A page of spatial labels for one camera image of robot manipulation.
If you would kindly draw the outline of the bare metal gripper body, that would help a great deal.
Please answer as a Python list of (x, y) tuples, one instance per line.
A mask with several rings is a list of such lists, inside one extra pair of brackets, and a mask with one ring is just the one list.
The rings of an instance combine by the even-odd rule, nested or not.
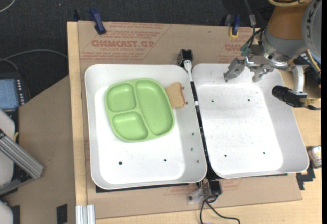
[(247, 64), (252, 67), (276, 68), (286, 70), (289, 56), (286, 56), (269, 44), (252, 45), (247, 56)]

